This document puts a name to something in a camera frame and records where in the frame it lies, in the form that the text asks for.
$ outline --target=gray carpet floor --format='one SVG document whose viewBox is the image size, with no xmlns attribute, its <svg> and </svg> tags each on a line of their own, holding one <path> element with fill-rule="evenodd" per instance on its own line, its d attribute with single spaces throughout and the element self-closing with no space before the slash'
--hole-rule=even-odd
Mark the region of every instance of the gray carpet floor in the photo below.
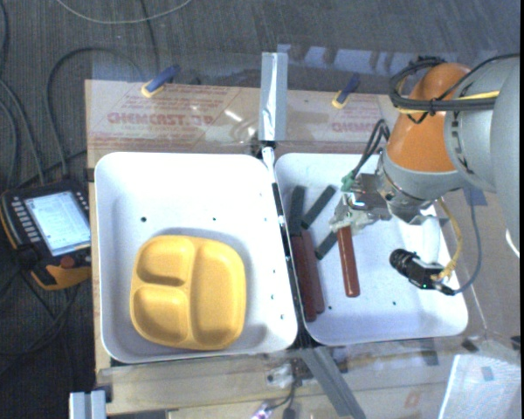
<svg viewBox="0 0 524 419">
<path fill-rule="evenodd" d="M 335 92 L 360 72 L 358 92 L 386 93 L 418 55 L 474 66 L 521 49 L 521 0 L 192 0 L 120 23 L 185 1 L 62 0 L 77 16 L 56 0 L 0 0 L 0 194 L 38 184 L 39 167 L 46 182 L 61 176 L 54 131 L 67 174 L 84 182 L 84 79 L 151 79 L 178 64 L 176 82 L 259 86 L 261 53 L 283 51 L 289 88 Z M 353 60 L 313 60 L 314 47 Z M 94 384 L 91 286 L 31 284 L 0 228 L 0 418 L 67 417 L 68 393 Z M 506 296 L 515 308 L 517 289 Z M 494 315 L 520 334 L 510 313 Z"/>
</svg>

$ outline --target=blue and yellow clamp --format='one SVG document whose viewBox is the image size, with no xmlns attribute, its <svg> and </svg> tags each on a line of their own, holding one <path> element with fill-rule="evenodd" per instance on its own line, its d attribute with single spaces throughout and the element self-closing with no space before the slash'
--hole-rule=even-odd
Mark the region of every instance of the blue and yellow clamp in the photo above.
<svg viewBox="0 0 524 419">
<path fill-rule="evenodd" d="M 165 84 L 173 80 L 180 71 L 181 67 L 179 65 L 172 65 L 165 68 L 165 70 L 160 72 L 155 78 L 141 86 L 141 94 L 146 98 L 151 98 L 152 96 L 157 95 L 163 90 Z"/>
<path fill-rule="evenodd" d="M 340 90 L 332 100 L 332 106 L 335 108 L 344 108 L 348 104 L 348 96 L 350 93 L 353 93 L 355 89 L 359 86 L 361 80 L 359 78 L 359 73 L 353 73 L 353 76 L 349 80 L 348 84 L 344 87 L 343 90 Z"/>
</svg>

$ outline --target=yellow divided tray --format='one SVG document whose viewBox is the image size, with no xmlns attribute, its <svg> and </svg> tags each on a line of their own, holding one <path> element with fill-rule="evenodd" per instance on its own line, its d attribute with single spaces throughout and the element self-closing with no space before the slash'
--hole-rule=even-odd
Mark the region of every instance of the yellow divided tray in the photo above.
<svg viewBox="0 0 524 419">
<path fill-rule="evenodd" d="M 134 261 L 130 317 L 147 340 L 217 350 L 243 331 L 245 266 L 229 245 L 191 236 L 149 239 Z"/>
</svg>

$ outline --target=display screen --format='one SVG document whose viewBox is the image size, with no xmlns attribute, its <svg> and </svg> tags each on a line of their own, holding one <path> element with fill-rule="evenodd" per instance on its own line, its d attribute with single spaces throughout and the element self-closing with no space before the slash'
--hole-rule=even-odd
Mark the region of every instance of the display screen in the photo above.
<svg viewBox="0 0 524 419">
<path fill-rule="evenodd" d="M 53 256 L 91 245 L 89 222 L 72 191 L 24 202 Z"/>
</svg>

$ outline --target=brown bar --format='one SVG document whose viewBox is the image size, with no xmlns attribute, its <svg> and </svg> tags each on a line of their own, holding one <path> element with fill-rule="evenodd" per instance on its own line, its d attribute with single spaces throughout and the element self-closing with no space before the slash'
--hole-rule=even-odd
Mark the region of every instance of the brown bar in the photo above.
<svg viewBox="0 0 524 419">
<path fill-rule="evenodd" d="M 303 238 L 303 244 L 305 245 L 305 257 L 307 258 L 308 276 L 313 291 L 314 310 L 316 313 L 323 313 L 324 295 L 322 294 L 321 277 L 318 273 L 316 255 L 314 254 L 313 238 L 308 230 L 303 230 L 300 234 Z"/>
<path fill-rule="evenodd" d="M 305 255 L 305 245 L 301 236 L 291 237 L 291 246 L 293 248 L 293 261 L 299 280 L 300 300 L 305 313 L 305 321 L 311 322 L 316 320 L 316 310 L 314 308 L 313 289 L 311 278 L 308 273 L 307 257 Z"/>
<path fill-rule="evenodd" d="M 340 228 L 337 233 L 338 247 L 340 249 L 341 273 L 346 295 L 350 298 L 361 294 L 359 277 L 357 276 L 357 264 L 355 263 L 355 252 L 349 226 Z"/>
</svg>

